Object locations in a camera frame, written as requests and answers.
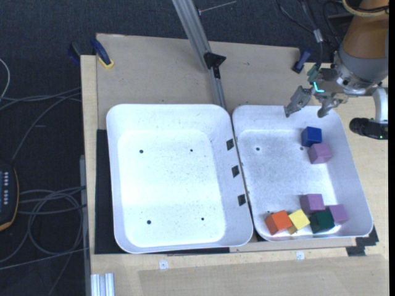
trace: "teal light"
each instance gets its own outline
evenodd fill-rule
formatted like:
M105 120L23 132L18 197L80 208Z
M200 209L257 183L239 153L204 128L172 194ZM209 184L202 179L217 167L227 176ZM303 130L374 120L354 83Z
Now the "teal light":
M314 89L316 90L316 92L325 92L325 90L320 90L319 88L318 88L318 86L317 86L317 82L316 81L314 81Z

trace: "wooden table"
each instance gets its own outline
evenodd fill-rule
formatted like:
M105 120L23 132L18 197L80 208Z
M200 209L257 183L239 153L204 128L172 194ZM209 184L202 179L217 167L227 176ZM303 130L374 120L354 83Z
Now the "wooden table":
M115 65L105 70L95 56L81 57L90 262L92 273L114 273L117 296L240 295L240 290L262 295L276 280L275 290L280 295L289 294L291 286L294 295L312 295L321 287L321 295L352 295L357 290L361 291L358 295L389 295L388 142L348 130L354 117L374 116L374 102L369 97L350 99L336 109L380 240L365 248L367 257L348 256L345 247L356 245L355 238L292 242L252 239L242 247L231 248L230 253L217 255L95 255L96 130L105 129L108 109L118 103L212 102L209 79L199 69L188 41L119 35L97 38ZM229 112L240 104L285 105L299 84L307 87L306 74L290 69L299 57L297 49L210 45L213 52L227 56L221 74ZM165 271L159 270L162 260L168 263ZM327 279L325 286L312 278L315 275ZM191 276L196 278L194 284ZM226 288L229 285L233 286L230 290Z

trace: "white tray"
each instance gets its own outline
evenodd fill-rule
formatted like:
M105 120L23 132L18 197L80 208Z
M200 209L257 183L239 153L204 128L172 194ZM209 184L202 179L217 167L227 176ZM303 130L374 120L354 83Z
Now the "white tray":
M229 247L250 240L251 214L239 202L245 188L224 109L120 104L107 114L107 134L114 233L124 251Z
M285 117L282 106L244 105L233 112L233 127L251 201L257 232L268 241L312 239L316 237L365 236L373 221L338 114L319 118L319 107L307 106ZM322 139L332 158L311 164L308 148L301 146L307 126L322 129ZM312 234L310 226L290 235L271 235L265 218L280 210L291 213L300 208L299 197L321 193L325 205L343 204L349 220L342 225Z

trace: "purple cube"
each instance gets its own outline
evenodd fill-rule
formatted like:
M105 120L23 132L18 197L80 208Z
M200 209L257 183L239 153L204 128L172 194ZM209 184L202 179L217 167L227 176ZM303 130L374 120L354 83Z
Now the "purple cube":
M306 215L325 210L321 194L306 194L300 198L301 208Z
M335 224L341 224L348 220L348 215L343 204L329 205L328 209L332 214Z
M331 150L327 143L313 144L307 151L312 164L325 163L332 158Z
M302 134L302 146L311 147L312 144L320 144L322 142L322 131L321 128L306 127Z

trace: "cube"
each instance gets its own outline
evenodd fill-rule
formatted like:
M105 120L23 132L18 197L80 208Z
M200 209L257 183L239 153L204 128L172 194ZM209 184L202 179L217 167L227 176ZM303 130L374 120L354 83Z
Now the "cube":
M327 231L335 226L332 214L329 210L314 213L310 218L310 227L313 234Z
M328 209L332 214L335 224L341 224L348 220L348 215L346 210L344 209L343 204L329 205Z
M282 232L293 225L285 210L270 214L266 217L265 223L272 235Z
M308 217L305 215L305 213L301 208L289 214L289 218L293 224L292 227L288 228L288 232L290 234L293 234L299 229L302 229L303 227L306 227L307 225L310 224L310 220L308 219Z
M307 151L311 164L325 163L332 158L331 150L325 142L320 144L312 144L311 148Z
M315 212L325 210L325 205L323 203L323 197L321 194L306 194L302 195L299 199L301 203L301 208L306 215L311 215Z
M302 134L302 146L310 147L312 144L320 144L322 142L322 131L321 128L306 127Z

